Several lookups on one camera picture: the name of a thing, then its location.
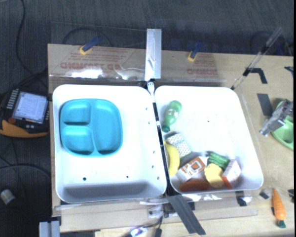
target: green bottle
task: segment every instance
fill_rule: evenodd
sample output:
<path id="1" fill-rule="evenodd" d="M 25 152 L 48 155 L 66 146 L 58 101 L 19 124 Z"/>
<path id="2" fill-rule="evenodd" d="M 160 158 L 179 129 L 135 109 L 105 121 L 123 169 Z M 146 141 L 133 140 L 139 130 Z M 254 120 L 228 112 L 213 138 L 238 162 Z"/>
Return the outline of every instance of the green bottle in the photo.
<path id="1" fill-rule="evenodd" d="M 182 109 L 182 104 L 177 101 L 171 101 L 164 115 L 162 131 L 169 132 L 170 126 L 174 124 L 179 117 L 179 112 Z"/>

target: screen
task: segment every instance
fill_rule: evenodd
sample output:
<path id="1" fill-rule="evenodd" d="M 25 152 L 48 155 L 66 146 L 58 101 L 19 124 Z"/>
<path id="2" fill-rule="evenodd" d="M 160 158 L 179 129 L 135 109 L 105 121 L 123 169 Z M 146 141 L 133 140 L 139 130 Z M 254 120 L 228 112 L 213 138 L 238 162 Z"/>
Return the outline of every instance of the screen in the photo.
<path id="1" fill-rule="evenodd" d="M 47 97 L 21 91 L 12 117 L 43 124 L 47 104 Z"/>

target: electronic device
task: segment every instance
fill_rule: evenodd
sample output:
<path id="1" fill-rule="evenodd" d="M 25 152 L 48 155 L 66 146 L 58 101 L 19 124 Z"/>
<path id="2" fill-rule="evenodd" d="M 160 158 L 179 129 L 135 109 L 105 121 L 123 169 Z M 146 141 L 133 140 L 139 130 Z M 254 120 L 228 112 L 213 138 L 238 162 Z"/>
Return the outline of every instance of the electronic device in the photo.
<path id="1" fill-rule="evenodd" d="M 47 95 L 13 88 L 0 105 L 0 134 L 34 138 L 49 132 L 49 103 Z"/>

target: orange carrot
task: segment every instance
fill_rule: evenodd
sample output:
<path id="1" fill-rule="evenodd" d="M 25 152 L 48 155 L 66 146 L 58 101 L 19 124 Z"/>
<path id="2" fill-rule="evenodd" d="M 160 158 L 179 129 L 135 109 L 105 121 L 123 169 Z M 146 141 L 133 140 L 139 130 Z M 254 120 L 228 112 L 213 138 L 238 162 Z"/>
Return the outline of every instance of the orange carrot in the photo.
<path id="1" fill-rule="evenodd" d="M 273 188 L 273 208 L 275 218 L 278 220 L 278 226 L 280 228 L 285 228 L 284 219 L 286 218 L 286 210 L 281 200 L 280 195 L 277 190 Z"/>
<path id="2" fill-rule="evenodd" d="M 209 182 L 206 180 L 189 180 L 180 185 L 180 190 L 183 192 L 204 191 L 209 189 Z"/>

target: yellow banana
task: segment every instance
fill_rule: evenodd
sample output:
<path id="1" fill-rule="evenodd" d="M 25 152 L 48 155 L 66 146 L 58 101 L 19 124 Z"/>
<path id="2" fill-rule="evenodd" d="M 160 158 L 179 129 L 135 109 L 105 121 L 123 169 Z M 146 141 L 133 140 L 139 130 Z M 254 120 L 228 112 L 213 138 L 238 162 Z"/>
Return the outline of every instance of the yellow banana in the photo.
<path id="1" fill-rule="evenodd" d="M 165 146 L 170 158 L 169 175 L 174 176 L 178 172 L 179 166 L 180 166 L 179 151 L 175 146 L 170 145 L 166 142 L 165 142 Z"/>

